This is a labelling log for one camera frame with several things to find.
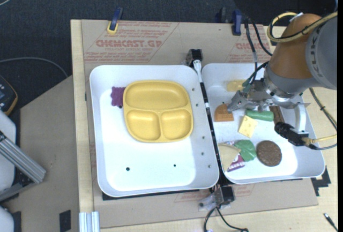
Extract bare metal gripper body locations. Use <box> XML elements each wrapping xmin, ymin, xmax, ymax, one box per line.
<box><xmin>240</xmin><ymin>79</ymin><xmax>297</xmax><ymax>106</ymax></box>

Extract green cucumber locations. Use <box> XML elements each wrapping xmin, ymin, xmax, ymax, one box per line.
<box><xmin>245</xmin><ymin>109</ymin><xmax>275</xmax><ymax>122</ymax></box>

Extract pale yellow flat slice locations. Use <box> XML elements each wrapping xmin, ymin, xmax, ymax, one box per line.
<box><xmin>226</xmin><ymin>79</ymin><xmax>246</xmax><ymax>92</ymax></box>

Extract orange waffle biscuit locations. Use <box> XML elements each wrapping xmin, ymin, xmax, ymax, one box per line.
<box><xmin>213</xmin><ymin>103</ymin><xmax>235</xmax><ymax>123</ymax></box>

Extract yellow cheese slice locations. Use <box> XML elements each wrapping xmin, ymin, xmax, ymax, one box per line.
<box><xmin>238</xmin><ymin>115</ymin><xmax>259</xmax><ymax>139</ymax></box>

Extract thin black and white rod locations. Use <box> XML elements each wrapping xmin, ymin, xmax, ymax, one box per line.
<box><xmin>193</xmin><ymin>60</ymin><xmax>223</xmax><ymax>186</ymax></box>

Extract green lettuce leaf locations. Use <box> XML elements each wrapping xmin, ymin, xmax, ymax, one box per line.
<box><xmin>234</xmin><ymin>139</ymin><xmax>257</xmax><ymax>161</ymax></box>

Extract brown round biscuit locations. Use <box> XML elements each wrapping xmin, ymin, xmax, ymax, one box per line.
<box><xmin>256</xmin><ymin>140</ymin><xmax>282</xmax><ymax>167</ymax></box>

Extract tan bread slice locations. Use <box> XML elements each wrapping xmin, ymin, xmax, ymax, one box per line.
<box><xmin>217</xmin><ymin>143</ymin><xmax>241</xmax><ymax>170</ymax></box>

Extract white plastic tray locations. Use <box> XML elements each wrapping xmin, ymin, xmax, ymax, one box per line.
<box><xmin>89</xmin><ymin>64</ymin><xmax>220</xmax><ymax>198</ymax></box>
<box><xmin>200</xmin><ymin>63</ymin><xmax>326</xmax><ymax>185</ymax></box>

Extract yellow divided plate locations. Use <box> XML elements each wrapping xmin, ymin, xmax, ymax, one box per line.
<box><xmin>122</xmin><ymin>80</ymin><xmax>194</xmax><ymax>143</ymax></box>

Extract brown cardboard board red print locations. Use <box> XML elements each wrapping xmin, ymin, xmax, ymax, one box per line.
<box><xmin>80</xmin><ymin>19</ymin><xmax>319</xmax><ymax>228</ymax></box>

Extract purple grapes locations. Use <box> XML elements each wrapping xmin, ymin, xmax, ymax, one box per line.
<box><xmin>110</xmin><ymin>86</ymin><xmax>126</xmax><ymax>107</ymax></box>

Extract black cylinder on white bracket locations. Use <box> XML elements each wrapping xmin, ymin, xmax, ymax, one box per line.
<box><xmin>274</xmin><ymin>102</ymin><xmax>311</xmax><ymax>146</ymax></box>

